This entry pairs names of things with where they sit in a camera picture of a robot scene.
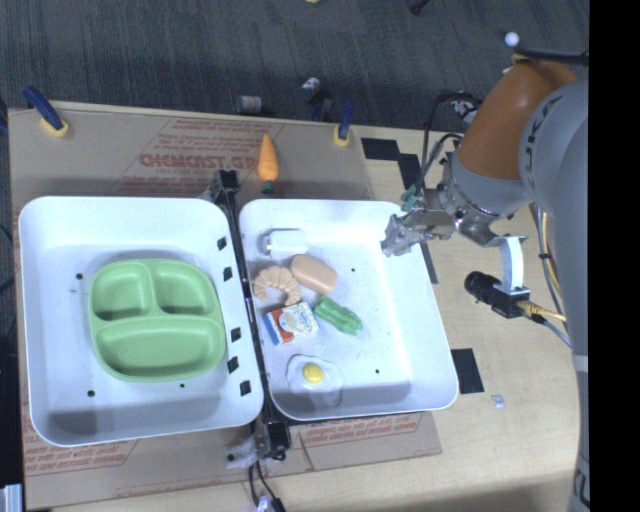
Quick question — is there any green divided plate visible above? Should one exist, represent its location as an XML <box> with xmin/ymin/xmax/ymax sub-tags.
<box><xmin>88</xmin><ymin>258</ymin><xmax>228</xmax><ymax>384</ymax></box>

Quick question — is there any brown cardboard board red print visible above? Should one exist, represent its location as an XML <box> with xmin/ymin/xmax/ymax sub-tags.
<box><xmin>7</xmin><ymin>99</ymin><xmax>444</xmax><ymax>511</ymax></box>

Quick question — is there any tan croissant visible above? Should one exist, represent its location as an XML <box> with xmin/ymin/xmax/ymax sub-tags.
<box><xmin>251</xmin><ymin>264</ymin><xmax>303</xmax><ymax>307</ymax></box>

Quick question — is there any orange carrot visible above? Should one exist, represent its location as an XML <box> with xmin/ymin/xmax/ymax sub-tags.
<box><xmin>256</xmin><ymin>132</ymin><xmax>280</xmax><ymax>196</ymax></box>

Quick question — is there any orange and white carton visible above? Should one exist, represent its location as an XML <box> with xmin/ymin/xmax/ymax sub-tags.
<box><xmin>263</xmin><ymin>300</ymin><xmax>321</xmax><ymax>347</ymax></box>

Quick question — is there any green asparagus bunch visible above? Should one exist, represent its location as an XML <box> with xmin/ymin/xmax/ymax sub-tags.
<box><xmin>312</xmin><ymin>294</ymin><xmax>365</xmax><ymax>337</ymax></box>

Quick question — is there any white plastic tray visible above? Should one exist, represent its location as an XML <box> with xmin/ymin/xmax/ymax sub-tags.
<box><xmin>238</xmin><ymin>198</ymin><xmax>460</xmax><ymax>423</ymax></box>
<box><xmin>18</xmin><ymin>195</ymin><xmax>266</xmax><ymax>448</ymax></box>

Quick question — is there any tan bread loaf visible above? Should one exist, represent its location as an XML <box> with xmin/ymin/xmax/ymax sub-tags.
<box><xmin>289</xmin><ymin>253</ymin><xmax>339</xmax><ymax>296</ymax></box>

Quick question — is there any black cylinder on white bracket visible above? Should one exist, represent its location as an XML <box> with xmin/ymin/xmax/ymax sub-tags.
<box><xmin>463</xmin><ymin>233</ymin><xmax>532</xmax><ymax>320</ymax></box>

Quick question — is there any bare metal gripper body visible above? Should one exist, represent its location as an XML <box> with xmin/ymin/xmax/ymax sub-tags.
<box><xmin>411</xmin><ymin>200</ymin><xmax>502</xmax><ymax>247</ymax></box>

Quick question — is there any black block with thin wires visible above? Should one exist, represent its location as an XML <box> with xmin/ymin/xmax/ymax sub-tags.
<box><xmin>213</xmin><ymin>168</ymin><xmax>241</xmax><ymax>202</ymax></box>
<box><xmin>256</xmin><ymin>420</ymin><xmax>293</xmax><ymax>461</ymax></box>

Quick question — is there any thin black rod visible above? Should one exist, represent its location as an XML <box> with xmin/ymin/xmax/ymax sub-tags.
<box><xmin>225</xmin><ymin>193</ymin><xmax>274</xmax><ymax>426</ymax></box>

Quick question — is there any white fried egg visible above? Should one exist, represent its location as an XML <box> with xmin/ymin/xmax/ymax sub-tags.
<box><xmin>284</xmin><ymin>353</ymin><xmax>345</xmax><ymax>408</ymax></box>

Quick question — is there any white plastic bottle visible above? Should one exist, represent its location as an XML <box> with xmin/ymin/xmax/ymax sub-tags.
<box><xmin>259</xmin><ymin>227</ymin><xmax>310</xmax><ymax>262</ymax></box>

